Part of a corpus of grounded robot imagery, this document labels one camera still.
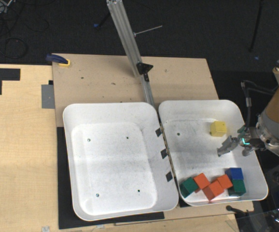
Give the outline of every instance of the blue cube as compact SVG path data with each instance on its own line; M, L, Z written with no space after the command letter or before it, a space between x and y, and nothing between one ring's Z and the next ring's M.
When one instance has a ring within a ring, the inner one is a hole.
M243 180L241 168L229 168L225 171L225 174L230 178L230 180Z

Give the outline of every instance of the orange cube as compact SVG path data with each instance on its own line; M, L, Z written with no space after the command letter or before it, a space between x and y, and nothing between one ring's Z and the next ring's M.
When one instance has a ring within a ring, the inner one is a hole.
M208 200L212 200L218 195L222 194L224 192L224 189L221 187L220 183L218 181L214 181L209 186L205 187L203 189L203 192L205 193Z
M199 189L197 189L195 192L199 192L201 189L204 189L210 184L209 180L206 178L206 176L203 173L194 177L193 180L195 181L195 183L197 183L199 187Z
M233 186L233 183L230 180L230 178L227 176L227 174L219 176L217 178L217 181L220 183L220 185L223 189L228 189Z

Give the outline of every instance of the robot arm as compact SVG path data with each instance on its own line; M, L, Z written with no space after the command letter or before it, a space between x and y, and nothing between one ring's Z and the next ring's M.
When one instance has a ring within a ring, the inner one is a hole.
M279 68L274 68L273 73L279 84ZM218 148L218 155L229 153L238 145L244 147L242 154L247 156L253 150L268 149L279 156L279 87L274 93L272 99L258 116L258 122L255 127L243 126L238 131L238 137L229 136Z

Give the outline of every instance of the wooden board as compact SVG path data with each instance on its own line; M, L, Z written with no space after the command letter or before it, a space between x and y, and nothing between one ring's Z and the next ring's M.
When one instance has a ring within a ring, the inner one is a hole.
M3 81L0 95L0 232L40 232L43 226L60 231L55 111L42 109L41 101L41 85L52 80L52 66L0 64L0 68L21 69L20 81ZM253 210L252 202L231 205ZM167 221L107 224L105 231L232 231L225 221L235 220L234 215L212 216L232 214L224 208L177 207L165 212ZM96 226L63 231L93 229Z
M143 102L142 85L127 56L59 54L69 67L53 63L56 123L72 103ZM152 64L149 79L156 109L166 100L217 100L205 59L143 57Z

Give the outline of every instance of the black tripod leg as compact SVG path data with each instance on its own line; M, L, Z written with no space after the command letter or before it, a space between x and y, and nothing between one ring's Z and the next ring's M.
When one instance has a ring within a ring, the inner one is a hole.
M253 38L252 38L251 46L249 48L250 52L252 52L253 48L254 48L255 38L256 38L257 30L258 30L259 24L260 24L263 4L264 4L264 0L260 0L259 12L257 14L256 23L255 23L255 29L254 29L254 33L253 33Z
M106 20L110 17L111 13L108 12L106 14L106 16L104 16L104 18L101 20L101 22L99 24L94 24L93 26L95 27L95 29L101 29L101 27L103 26L103 24L106 22Z

